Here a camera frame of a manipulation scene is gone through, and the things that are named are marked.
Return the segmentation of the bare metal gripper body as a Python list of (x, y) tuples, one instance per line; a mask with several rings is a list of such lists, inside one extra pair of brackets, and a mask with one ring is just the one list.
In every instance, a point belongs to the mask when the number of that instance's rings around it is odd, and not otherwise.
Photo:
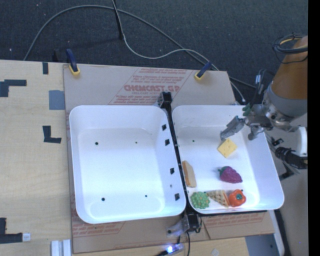
[(285, 132), (295, 132), (298, 126), (291, 125), (295, 117), (280, 112), (271, 102), (262, 104), (248, 104), (244, 107), (244, 123), (250, 127), (252, 133), (262, 133), (273, 128)]

